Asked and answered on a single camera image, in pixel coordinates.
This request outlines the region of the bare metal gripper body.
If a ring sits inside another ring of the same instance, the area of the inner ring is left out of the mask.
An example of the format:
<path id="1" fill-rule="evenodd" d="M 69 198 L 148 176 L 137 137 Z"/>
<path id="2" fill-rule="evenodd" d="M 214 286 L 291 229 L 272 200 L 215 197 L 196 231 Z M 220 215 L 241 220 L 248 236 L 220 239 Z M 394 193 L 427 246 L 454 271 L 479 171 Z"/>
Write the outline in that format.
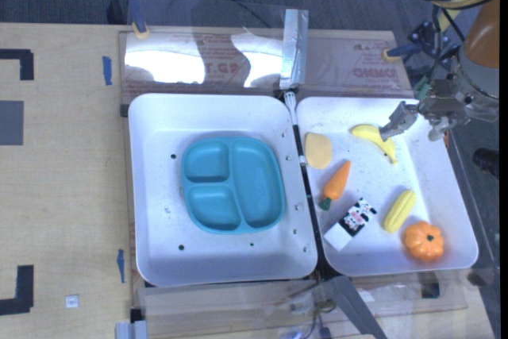
<path id="1" fill-rule="evenodd" d="M 471 120 L 446 79 L 435 79 L 425 85 L 418 97 L 418 113 L 431 125 L 432 131 L 448 131 Z"/>

